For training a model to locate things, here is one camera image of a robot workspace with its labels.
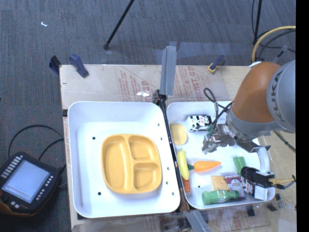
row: table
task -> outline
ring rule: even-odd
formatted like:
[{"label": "table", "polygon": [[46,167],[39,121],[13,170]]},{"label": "table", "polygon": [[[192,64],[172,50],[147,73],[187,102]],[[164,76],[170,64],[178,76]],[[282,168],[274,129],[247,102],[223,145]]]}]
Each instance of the table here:
[{"label": "table", "polygon": [[[85,65],[85,68],[89,76],[82,78],[73,65],[59,67],[72,231],[163,231],[162,218],[166,226],[182,219],[183,215],[78,219],[72,200],[70,139],[66,116],[69,106],[77,101],[149,102],[154,91],[160,88],[161,76],[159,65]],[[231,101],[249,70],[247,66],[218,66],[212,74],[207,71],[207,66],[176,66],[174,94],[169,96],[168,102],[183,101],[184,98],[186,101],[205,101],[203,88],[206,86],[214,92],[218,101]],[[283,136],[295,146],[295,134],[283,133]],[[277,178],[289,179],[296,174],[295,153],[275,134],[260,137],[259,142],[261,145],[271,145],[271,171]],[[211,231],[252,231],[250,227],[261,232],[296,231],[296,184],[285,190],[277,189],[276,193],[281,200],[272,200],[254,208],[254,222],[235,218],[235,214],[243,212],[241,210],[220,209],[210,212],[208,225]]]}]

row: gray carpet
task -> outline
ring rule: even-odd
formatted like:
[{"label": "gray carpet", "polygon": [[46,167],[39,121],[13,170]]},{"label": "gray carpet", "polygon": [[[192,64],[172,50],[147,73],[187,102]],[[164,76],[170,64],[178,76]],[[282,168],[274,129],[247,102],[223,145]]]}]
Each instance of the gray carpet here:
[{"label": "gray carpet", "polygon": [[[178,65],[209,65],[219,55],[225,65],[251,64],[259,0],[135,0],[104,50],[129,1],[0,0],[0,164],[26,126],[47,125],[63,133],[59,77],[49,68],[54,55],[61,64],[70,64],[76,53],[84,64],[160,65],[162,51],[174,45]],[[296,0],[262,1],[259,36],[295,24]],[[272,61],[284,45],[288,50],[278,63],[294,59],[295,32],[273,40],[260,59]],[[31,127],[15,138],[10,152],[38,157],[59,138],[52,129]],[[50,147],[42,161],[62,166],[63,142]],[[66,182],[65,172],[61,181]],[[70,231],[67,189],[57,190],[31,218],[0,215],[0,231]]]}]

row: yellow cable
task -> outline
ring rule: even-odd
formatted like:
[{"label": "yellow cable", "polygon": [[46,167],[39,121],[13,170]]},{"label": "yellow cable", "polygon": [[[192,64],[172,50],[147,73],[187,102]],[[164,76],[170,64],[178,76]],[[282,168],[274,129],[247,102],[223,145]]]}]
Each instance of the yellow cable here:
[{"label": "yellow cable", "polygon": [[275,29],[272,29],[270,31],[268,31],[267,33],[263,34],[261,36],[261,38],[255,43],[254,45],[254,48],[253,48],[253,51],[252,51],[252,63],[255,62],[255,53],[256,53],[256,50],[257,50],[257,47],[259,46],[260,42],[266,38],[268,35],[274,33],[274,32],[277,32],[279,30],[283,30],[283,29],[296,29],[296,26],[285,26],[285,27],[279,27],[279,28],[275,28]]}]

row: black pole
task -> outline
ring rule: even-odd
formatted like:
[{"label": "black pole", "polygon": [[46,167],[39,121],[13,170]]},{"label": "black pole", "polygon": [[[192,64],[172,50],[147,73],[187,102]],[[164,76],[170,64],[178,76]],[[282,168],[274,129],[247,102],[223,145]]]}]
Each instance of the black pole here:
[{"label": "black pole", "polygon": [[255,44],[257,42],[257,33],[258,33],[258,30],[259,30],[261,8],[262,8],[262,0],[259,0],[259,5],[258,5],[258,9],[257,9],[257,16],[256,16],[256,24],[255,24],[255,30],[254,30],[253,44]]},{"label": "black pole", "polygon": [[126,14],[128,13],[128,11],[129,11],[131,5],[133,4],[133,2],[134,2],[134,0],[131,0],[130,3],[128,4],[128,6],[126,7],[126,10],[125,10],[124,13],[122,14],[122,16],[121,16],[119,22],[117,23],[117,25],[116,25],[116,27],[114,28],[112,34],[110,35],[108,41],[105,43],[105,45],[104,45],[104,47],[103,47],[105,50],[108,49],[108,46],[109,46],[110,42],[112,41],[112,39],[113,39],[115,33],[117,32],[118,28],[120,27],[120,25],[121,25],[123,19],[125,18]]}]

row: carrot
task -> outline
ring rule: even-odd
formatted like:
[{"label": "carrot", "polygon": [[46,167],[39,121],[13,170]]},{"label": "carrot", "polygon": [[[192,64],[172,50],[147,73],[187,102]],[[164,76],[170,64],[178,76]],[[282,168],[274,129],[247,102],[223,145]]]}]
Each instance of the carrot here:
[{"label": "carrot", "polygon": [[191,185],[190,185],[190,180],[187,179],[185,180],[183,177],[182,177],[182,180],[183,180],[183,189],[186,193],[190,192],[191,191]]},{"label": "carrot", "polygon": [[221,165],[220,161],[198,160],[193,164],[193,167],[195,171],[203,172],[219,165]]}]

